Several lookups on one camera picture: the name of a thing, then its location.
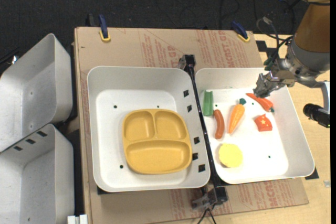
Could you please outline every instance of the cardboard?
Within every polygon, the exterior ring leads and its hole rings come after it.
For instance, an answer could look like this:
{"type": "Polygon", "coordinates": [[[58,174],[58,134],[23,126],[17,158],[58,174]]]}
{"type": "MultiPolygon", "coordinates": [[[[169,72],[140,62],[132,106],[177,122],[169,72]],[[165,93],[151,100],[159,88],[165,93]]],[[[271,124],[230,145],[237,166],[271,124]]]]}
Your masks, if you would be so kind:
{"type": "MultiPolygon", "coordinates": [[[[102,42],[97,27],[75,29],[79,118],[86,213],[90,223],[155,223],[199,218],[191,208],[199,189],[174,189],[99,194],[92,172],[87,74],[95,66],[176,67],[184,54],[194,54],[196,69],[261,67],[254,36],[243,42],[234,31],[109,28],[111,41],[102,42]]],[[[302,180],[229,185],[229,201],[214,215],[303,205],[308,198],[302,180]]]]}

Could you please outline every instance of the white tray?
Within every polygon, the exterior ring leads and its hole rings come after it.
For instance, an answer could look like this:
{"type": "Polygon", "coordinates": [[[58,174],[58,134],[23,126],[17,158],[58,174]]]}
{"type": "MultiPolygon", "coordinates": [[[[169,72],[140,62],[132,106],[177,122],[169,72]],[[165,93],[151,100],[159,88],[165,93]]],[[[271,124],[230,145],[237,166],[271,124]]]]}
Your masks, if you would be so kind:
{"type": "Polygon", "coordinates": [[[71,109],[70,56],[49,34],[0,78],[0,152],[71,109]]]}
{"type": "Polygon", "coordinates": [[[51,124],[0,154],[0,223],[64,224],[74,214],[74,157],[51,124]]]}
{"type": "Polygon", "coordinates": [[[274,91],[268,98],[274,104],[274,113],[266,112],[246,95],[253,93],[260,73],[265,73],[263,68],[216,68],[201,69],[195,76],[201,105],[205,90],[213,91],[214,109],[219,109],[224,117],[225,134],[220,140],[214,138],[214,117],[204,119],[216,171],[229,184],[304,177],[314,171],[314,160],[288,89],[274,91]],[[230,135],[229,117],[240,98],[247,101],[245,114],[230,135]],[[270,119],[272,131],[258,131],[254,119],[263,114],[270,119]],[[218,151],[222,143],[238,145],[244,156],[240,167],[226,168],[220,163],[218,151]]]}
{"type": "Polygon", "coordinates": [[[186,72],[177,68],[95,67],[88,74],[88,94],[93,175],[101,189],[116,192],[197,188],[207,184],[210,177],[207,152],[192,82],[186,72]],[[131,111],[157,108],[173,110],[182,116],[192,152],[197,153],[198,159],[177,173],[138,174],[127,166],[122,121],[131,111]]]}

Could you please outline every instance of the yellow round toy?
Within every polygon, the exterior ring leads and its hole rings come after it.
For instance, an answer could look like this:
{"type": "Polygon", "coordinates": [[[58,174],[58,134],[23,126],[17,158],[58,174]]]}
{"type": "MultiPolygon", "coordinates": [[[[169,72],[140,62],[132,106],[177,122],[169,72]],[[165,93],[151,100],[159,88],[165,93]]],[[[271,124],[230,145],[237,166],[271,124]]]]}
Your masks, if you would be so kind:
{"type": "Polygon", "coordinates": [[[239,167],[243,162],[243,153],[237,145],[224,143],[219,149],[219,160],[226,167],[239,167]]]}

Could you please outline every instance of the yellow plate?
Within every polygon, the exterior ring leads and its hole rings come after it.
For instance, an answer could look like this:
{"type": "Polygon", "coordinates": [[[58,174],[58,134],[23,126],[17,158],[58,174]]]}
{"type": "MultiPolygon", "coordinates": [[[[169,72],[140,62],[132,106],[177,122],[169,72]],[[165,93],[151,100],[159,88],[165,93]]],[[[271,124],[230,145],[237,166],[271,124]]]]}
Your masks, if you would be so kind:
{"type": "Polygon", "coordinates": [[[127,164],[140,174],[178,172],[192,160],[188,129],[183,118],[171,110],[136,110],[127,114],[122,140],[127,164]]]}

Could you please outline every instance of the table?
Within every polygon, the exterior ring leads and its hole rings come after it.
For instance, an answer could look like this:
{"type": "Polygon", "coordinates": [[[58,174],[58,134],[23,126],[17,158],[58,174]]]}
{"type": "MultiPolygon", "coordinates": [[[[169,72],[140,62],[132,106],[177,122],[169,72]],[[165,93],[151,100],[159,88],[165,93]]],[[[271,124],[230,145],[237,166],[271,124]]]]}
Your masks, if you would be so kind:
{"type": "MultiPolygon", "coordinates": [[[[81,65],[82,62],[79,61],[79,52],[81,49],[84,49],[83,45],[78,42],[80,40],[80,35],[85,32],[85,29],[75,30],[75,62],[76,62],[76,83],[78,90],[78,108],[79,108],[79,126],[81,132],[81,161],[82,161],[82,176],[83,176],[83,195],[85,202],[85,211],[89,217],[89,223],[92,222],[92,213],[96,216],[102,214],[104,208],[97,208],[92,201],[92,182],[90,186],[90,175],[89,175],[89,167],[88,162],[90,161],[90,156],[87,153],[86,142],[88,137],[85,137],[84,129],[87,128],[84,124],[85,115],[81,113],[83,110],[82,101],[82,93],[85,91],[85,84],[80,80],[81,76],[81,65]]],[[[126,34],[126,29],[117,29],[119,32],[124,32],[126,34]]],[[[170,34],[174,35],[175,32],[181,33],[181,30],[170,30],[170,34]]],[[[264,40],[268,47],[275,47],[275,40],[267,37],[266,35],[254,35],[255,40],[264,40]]],[[[196,37],[196,41],[199,42],[201,37],[196,37]]],[[[140,44],[145,44],[145,42],[141,42],[141,37],[139,36],[140,44]]],[[[279,52],[280,56],[284,56],[285,47],[283,46],[279,52]]],[[[132,58],[132,62],[134,66],[141,66],[143,62],[137,61],[137,58],[130,54],[129,52],[125,54],[124,51],[120,50],[119,47],[116,47],[114,51],[115,55],[120,55],[120,58],[114,57],[115,61],[112,63],[113,65],[123,65],[123,59],[125,55],[132,58]]],[[[102,63],[109,62],[109,55],[100,55],[102,63]]],[[[265,53],[260,53],[260,57],[262,60],[266,59],[265,53]]],[[[157,59],[148,58],[147,62],[149,65],[155,63],[157,59]]],[[[250,66],[256,67],[259,66],[259,62],[249,63],[250,66]]],[[[330,72],[326,72],[325,74],[319,77],[319,80],[330,80],[330,72]]],[[[308,120],[307,117],[303,114],[303,107],[307,103],[314,103],[318,105],[323,105],[323,99],[321,90],[319,89],[309,89],[300,84],[296,84],[293,88],[289,89],[290,94],[292,96],[293,102],[295,104],[299,119],[301,121],[303,130],[306,134],[309,146],[311,148],[316,168],[319,174],[318,179],[303,179],[303,185],[306,190],[309,203],[301,206],[291,206],[277,209],[268,209],[262,211],[252,211],[252,212],[244,212],[239,214],[228,214],[228,215],[220,215],[216,216],[217,223],[331,223],[331,188],[328,183],[330,182],[331,174],[330,174],[330,129],[326,129],[320,126],[317,122],[312,120],[308,120]]],[[[198,219],[184,219],[180,221],[173,221],[170,223],[176,224],[194,224],[197,223],[198,219]]],[[[204,219],[203,223],[212,223],[211,219],[204,219]]]]}

